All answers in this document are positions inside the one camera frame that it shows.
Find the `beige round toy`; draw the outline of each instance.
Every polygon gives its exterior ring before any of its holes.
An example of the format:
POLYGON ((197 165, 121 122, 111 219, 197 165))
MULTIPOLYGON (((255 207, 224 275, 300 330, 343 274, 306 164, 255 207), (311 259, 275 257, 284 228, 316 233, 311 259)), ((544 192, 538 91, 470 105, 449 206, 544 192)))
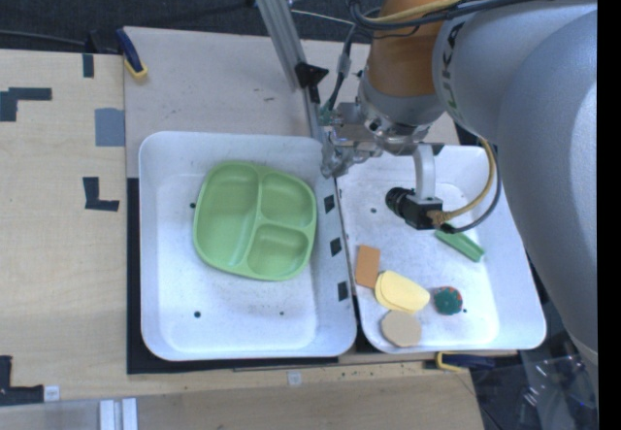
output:
POLYGON ((416 316, 391 311, 381 321, 381 333, 397 347, 412 347, 420 342, 422 327, 416 316))

